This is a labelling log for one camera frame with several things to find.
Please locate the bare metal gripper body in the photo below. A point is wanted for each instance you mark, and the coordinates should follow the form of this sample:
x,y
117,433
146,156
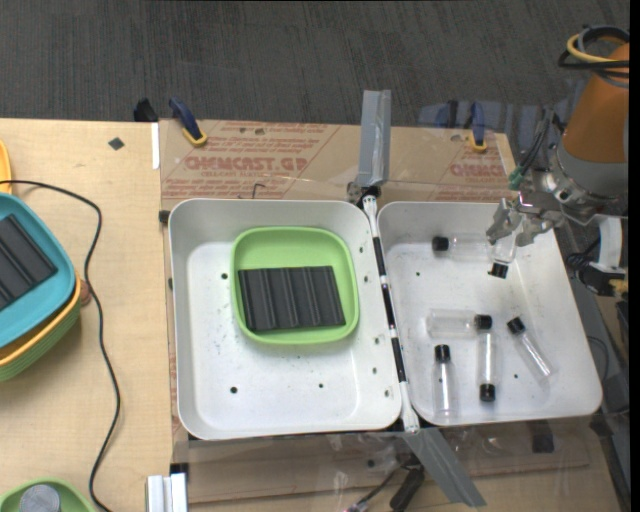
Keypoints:
x,y
567,202

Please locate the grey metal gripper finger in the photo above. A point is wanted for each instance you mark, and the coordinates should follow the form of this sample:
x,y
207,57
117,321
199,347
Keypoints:
x,y
533,229
504,219

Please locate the clear plastic bottle black cap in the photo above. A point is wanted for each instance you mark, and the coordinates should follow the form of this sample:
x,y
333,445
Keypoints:
x,y
444,385
487,362
452,322
502,257
531,350
462,246

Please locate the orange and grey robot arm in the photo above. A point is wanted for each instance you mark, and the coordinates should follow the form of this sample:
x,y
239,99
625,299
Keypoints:
x,y
597,120

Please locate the white plastic tray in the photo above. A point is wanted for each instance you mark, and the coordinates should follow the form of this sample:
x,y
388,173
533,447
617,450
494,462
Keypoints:
x,y
450,285
280,380

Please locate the thin black and white rod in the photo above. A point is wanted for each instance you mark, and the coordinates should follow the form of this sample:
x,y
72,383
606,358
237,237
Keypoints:
x,y
382,265

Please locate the green plate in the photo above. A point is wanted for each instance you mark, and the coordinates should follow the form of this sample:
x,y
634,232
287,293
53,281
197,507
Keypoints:
x,y
295,247
75,497
55,357

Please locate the black ribbed rack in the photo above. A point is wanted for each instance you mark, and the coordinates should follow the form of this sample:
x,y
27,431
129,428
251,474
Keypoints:
x,y
20,260
291,298

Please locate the brown cardboard board red print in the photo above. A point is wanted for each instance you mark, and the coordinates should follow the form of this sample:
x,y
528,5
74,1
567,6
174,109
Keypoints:
x,y
280,160

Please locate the orange plate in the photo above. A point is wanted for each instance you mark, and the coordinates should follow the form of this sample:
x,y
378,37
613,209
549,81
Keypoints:
x,y
65,327

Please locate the blue plate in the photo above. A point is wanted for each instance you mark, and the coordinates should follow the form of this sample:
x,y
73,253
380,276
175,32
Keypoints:
x,y
55,300

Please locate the yellow plate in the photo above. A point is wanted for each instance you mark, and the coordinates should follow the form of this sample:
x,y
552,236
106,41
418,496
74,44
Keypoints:
x,y
4,167

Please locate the grey metal cylinder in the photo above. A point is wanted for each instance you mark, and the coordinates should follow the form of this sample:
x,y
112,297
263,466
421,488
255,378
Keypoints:
x,y
40,499

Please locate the black cylinder on white bracket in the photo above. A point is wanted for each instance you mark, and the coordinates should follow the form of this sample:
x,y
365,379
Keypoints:
x,y
611,245

